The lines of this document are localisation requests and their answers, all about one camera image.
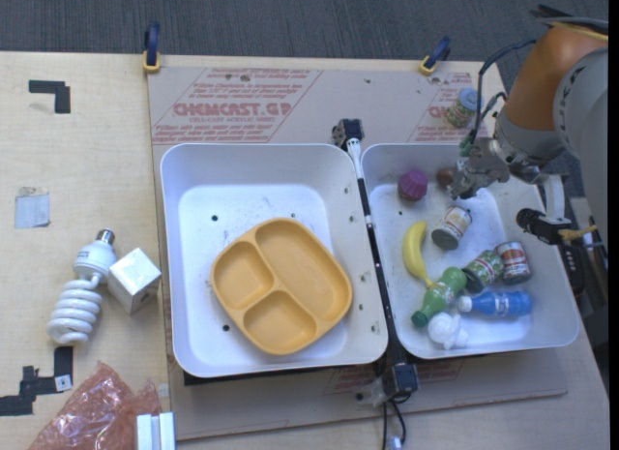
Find white plastic tray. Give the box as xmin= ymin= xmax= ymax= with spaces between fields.
xmin=360 ymin=142 xmax=581 ymax=361
xmin=160 ymin=142 xmax=390 ymax=379

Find can with red label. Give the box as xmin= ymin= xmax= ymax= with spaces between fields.
xmin=496 ymin=240 xmax=534 ymax=286

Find yellow divided plate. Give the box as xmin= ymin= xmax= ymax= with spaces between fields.
xmin=209 ymin=217 xmax=355 ymax=357

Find white rectangular blocks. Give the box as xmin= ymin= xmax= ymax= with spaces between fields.
xmin=135 ymin=410 xmax=177 ymax=450

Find thin black and white rod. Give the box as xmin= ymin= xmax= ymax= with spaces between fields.
xmin=345 ymin=137 xmax=408 ymax=368

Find green bottle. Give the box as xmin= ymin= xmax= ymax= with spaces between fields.
xmin=410 ymin=266 xmax=469 ymax=329

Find can with green label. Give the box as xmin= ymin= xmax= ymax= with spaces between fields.
xmin=461 ymin=249 xmax=505 ymax=295

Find purple toy cupcake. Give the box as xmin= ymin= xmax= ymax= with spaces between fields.
xmin=397 ymin=168 xmax=430 ymax=203

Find white cube box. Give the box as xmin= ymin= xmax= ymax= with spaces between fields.
xmin=106 ymin=247 xmax=163 ymax=315

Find black block with thin wires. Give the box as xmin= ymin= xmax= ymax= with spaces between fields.
xmin=331 ymin=117 xmax=366 ymax=147
xmin=385 ymin=361 xmax=421 ymax=397

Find pink bubble wrap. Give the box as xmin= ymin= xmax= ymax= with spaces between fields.
xmin=27 ymin=360 xmax=163 ymax=450

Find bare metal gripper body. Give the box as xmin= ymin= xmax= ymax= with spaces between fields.
xmin=462 ymin=136 xmax=516 ymax=185

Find black cylinder on white bracket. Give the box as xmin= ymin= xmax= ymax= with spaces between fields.
xmin=515 ymin=174 xmax=575 ymax=246

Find green jar with blue lid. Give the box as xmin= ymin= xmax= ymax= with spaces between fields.
xmin=445 ymin=87 xmax=484 ymax=130

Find white can with yellow label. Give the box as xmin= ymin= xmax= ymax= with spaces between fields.
xmin=430 ymin=204 xmax=473 ymax=252

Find blue bottle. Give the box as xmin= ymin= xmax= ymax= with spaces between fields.
xmin=457 ymin=289 xmax=534 ymax=320

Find brown cardboard board red print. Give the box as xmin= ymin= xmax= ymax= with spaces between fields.
xmin=146 ymin=54 xmax=569 ymax=441

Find yellow banana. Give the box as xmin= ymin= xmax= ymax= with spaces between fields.
xmin=401 ymin=220 xmax=434 ymax=289

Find white lumpy toy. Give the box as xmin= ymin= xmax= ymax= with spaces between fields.
xmin=427 ymin=312 xmax=470 ymax=351

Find white spiral light bulb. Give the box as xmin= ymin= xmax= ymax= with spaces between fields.
xmin=45 ymin=227 xmax=119 ymax=346

